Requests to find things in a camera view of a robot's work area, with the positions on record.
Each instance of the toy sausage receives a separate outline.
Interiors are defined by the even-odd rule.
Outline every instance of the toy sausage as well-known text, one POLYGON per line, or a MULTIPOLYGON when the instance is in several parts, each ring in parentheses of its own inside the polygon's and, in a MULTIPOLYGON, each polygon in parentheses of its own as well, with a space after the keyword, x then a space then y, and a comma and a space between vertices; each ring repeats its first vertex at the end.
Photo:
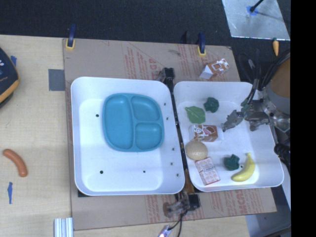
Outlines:
POLYGON ((22 160, 22 158, 21 158, 17 153, 15 153, 15 152, 14 152, 13 150, 11 150, 11 149, 5 149, 5 150, 3 151, 3 155, 4 155, 5 157, 8 157, 10 160, 12 160, 12 161, 15 163, 15 165, 16 165, 17 168, 18 168, 19 175, 20 175, 21 177, 27 176, 28 171, 27 171, 27 169, 26 169, 26 165, 25 165, 24 161, 22 160))

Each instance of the black carpet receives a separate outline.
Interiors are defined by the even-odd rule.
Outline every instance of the black carpet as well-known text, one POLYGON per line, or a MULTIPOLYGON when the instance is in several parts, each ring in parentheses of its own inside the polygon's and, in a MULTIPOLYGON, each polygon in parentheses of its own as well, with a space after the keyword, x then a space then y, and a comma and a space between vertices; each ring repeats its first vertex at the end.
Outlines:
MULTIPOLYGON (((277 2, 290 35, 291 0, 277 2)), ((179 43, 188 31, 195 43, 202 32, 207 45, 232 47, 242 81, 240 54, 259 50, 263 74, 275 60, 271 40, 231 37, 222 0, 0 0, 0 17, 1 35, 67 37, 72 23, 81 39, 179 43)), ((280 41, 280 53, 289 48, 280 41)))

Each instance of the blue clamp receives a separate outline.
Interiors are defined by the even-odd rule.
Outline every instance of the blue clamp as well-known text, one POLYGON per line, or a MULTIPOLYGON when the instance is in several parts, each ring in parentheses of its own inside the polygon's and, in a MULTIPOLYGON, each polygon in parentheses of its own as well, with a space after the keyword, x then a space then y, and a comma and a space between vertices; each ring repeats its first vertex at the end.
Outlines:
POLYGON ((198 54, 199 56, 204 56, 206 55, 206 50, 205 50, 205 37, 202 33, 198 34, 198 54))
POLYGON ((11 55, 11 61, 13 62, 14 66, 16 67, 16 57, 11 55))
POLYGON ((185 33, 182 34, 180 39, 181 44, 191 44, 191 38, 190 33, 188 31, 185 31, 185 33))
POLYGON ((66 40, 66 46, 65 46, 69 50, 72 50, 75 47, 75 39, 74 39, 75 30, 76 30, 76 24, 71 24, 69 38, 66 40))

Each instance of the cardboard sheet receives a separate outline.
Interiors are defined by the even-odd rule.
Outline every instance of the cardboard sheet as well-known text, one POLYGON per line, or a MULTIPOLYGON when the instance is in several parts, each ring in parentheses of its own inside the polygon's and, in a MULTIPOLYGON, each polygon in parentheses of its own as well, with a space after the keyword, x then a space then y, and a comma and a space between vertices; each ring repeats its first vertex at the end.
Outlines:
MULTIPOLYGON (((199 78, 206 64, 225 58, 230 69, 212 81, 240 81, 233 52, 225 46, 206 46, 200 57, 196 45, 77 39, 73 50, 63 41, 72 218, 74 230, 174 222, 163 213, 174 195, 87 197, 74 181, 70 86, 83 76, 154 80, 167 67, 174 68, 174 83, 208 81, 199 78)), ((201 207, 184 220, 230 217, 276 211, 270 188, 199 193, 201 207)))

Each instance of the gray tape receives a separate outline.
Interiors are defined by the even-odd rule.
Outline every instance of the gray tape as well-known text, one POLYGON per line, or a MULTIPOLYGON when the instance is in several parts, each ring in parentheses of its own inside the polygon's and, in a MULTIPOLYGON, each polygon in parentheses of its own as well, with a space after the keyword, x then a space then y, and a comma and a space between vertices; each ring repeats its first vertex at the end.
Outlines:
POLYGON ((48 69, 49 91, 65 90, 65 73, 63 69, 48 69))

